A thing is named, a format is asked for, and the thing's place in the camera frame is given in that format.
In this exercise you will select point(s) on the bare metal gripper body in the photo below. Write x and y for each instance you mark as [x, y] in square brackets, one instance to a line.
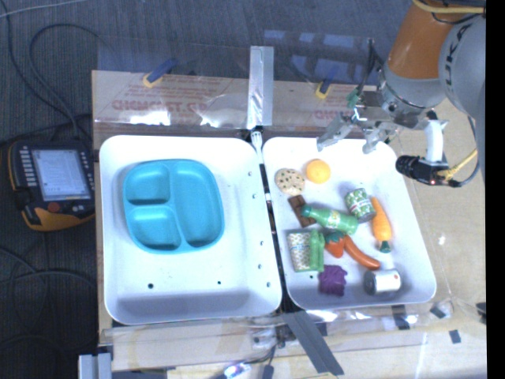
[394, 113]

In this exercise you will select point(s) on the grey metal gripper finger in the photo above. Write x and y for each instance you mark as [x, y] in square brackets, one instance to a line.
[374, 139]
[334, 134]

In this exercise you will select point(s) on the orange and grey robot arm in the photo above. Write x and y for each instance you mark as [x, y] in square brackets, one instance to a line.
[418, 42]

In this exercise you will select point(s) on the orange toy orange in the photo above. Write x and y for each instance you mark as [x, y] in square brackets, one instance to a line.
[318, 171]

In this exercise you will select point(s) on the beige chocolate chip biscuit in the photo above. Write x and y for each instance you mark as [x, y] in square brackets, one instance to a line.
[289, 181]

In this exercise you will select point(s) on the green pea can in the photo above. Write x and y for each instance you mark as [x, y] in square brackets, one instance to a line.
[360, 204]

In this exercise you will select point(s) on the thin black and white rod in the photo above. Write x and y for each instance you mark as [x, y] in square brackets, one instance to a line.
[256, 140]

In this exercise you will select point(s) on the brown chocolate bar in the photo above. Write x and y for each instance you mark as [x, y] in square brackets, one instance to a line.
[296, 205]

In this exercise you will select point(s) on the orange carrot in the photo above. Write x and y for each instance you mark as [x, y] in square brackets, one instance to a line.
[381, 223]

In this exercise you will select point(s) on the green plastic bottle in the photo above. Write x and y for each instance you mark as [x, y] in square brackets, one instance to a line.
[335, 219]

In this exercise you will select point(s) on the orange pepper with green stem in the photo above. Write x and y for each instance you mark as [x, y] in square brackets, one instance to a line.
[334, 246]

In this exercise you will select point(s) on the orange sausage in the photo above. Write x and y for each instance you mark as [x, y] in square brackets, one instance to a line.
[361, 256]

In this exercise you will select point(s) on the white plastic tray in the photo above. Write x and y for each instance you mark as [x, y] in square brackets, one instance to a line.
[410, 251]
[244, 227]

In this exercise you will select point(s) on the green asparagus bundle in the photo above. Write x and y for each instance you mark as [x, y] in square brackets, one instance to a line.
[316, 251]

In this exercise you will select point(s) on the white can red dot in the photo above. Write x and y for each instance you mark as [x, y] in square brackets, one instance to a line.
[384, 282]

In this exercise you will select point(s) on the purple grapes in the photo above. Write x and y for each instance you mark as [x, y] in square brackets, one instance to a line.
[332, 280]

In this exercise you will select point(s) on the blue divided plate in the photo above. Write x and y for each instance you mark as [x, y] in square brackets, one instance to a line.
[197, 200]

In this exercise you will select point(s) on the brown cardboard board red print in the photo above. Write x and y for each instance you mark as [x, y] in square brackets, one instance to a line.
[173, 105]

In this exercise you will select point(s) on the black cylinder on white bracket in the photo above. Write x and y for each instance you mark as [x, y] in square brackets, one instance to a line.
[433, 144]

